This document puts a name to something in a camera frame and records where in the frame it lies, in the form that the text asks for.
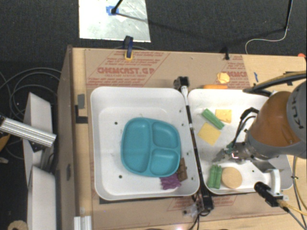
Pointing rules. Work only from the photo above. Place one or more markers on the plain yellow cheese slice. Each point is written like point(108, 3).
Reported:
point(209, 133)

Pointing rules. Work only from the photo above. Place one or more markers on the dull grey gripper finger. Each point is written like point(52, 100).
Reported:
point(217, 159)
point(222, 152)

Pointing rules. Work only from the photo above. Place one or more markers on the yellow cheese slice with holes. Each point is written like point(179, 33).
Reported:
point(223, 116)

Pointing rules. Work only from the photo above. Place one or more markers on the tan round biscuit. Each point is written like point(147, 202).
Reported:
point(231, 177)

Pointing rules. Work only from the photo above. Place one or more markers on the blue divided plate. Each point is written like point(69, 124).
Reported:
point(141, 147)

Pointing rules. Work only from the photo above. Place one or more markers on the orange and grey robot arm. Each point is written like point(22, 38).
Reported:
point(273, 118)

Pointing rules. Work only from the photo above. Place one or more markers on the white plastic tray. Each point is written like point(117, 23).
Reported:
point(249, 176)
point(110, 138)

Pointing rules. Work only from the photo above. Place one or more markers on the black cylinder on white bracket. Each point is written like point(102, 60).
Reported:
point(269, 194)

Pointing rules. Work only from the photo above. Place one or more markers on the orange carrot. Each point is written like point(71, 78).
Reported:
point(215, 86)

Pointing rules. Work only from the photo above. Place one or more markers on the thin black and white rod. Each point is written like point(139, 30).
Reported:
point(192, 128)

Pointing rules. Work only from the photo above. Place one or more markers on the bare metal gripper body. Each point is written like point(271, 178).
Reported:
point(241, 152)

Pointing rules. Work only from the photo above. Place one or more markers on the yellow orange chip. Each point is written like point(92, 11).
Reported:
point(223, 78)

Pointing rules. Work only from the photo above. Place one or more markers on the green asparagus bundle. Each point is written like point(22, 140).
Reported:
point(214, 177)

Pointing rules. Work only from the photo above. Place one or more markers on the purple grapes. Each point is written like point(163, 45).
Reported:
point(169, 183)

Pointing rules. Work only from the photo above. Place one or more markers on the brown cardboard board red print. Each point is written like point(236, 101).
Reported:
point(168, 66)

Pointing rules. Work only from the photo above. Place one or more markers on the green celery stick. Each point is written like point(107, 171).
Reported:
point(212, 118)

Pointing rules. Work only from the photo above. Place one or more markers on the brown chocolate bar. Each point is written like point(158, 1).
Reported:
point(182, 170)

